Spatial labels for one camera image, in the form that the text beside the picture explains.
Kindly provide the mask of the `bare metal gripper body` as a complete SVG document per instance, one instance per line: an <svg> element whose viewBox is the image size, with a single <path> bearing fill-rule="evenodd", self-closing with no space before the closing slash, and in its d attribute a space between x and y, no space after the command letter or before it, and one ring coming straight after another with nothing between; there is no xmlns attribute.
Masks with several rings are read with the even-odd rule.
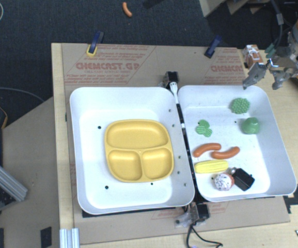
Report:
<svg viewBox="0 0 298 248"><path fill-rule="evenodd" d="M298 44L279 46L276 49L271 44L266 49L268 59L266 67L273 70L291 70L291 73L298 72Z"/></svg>

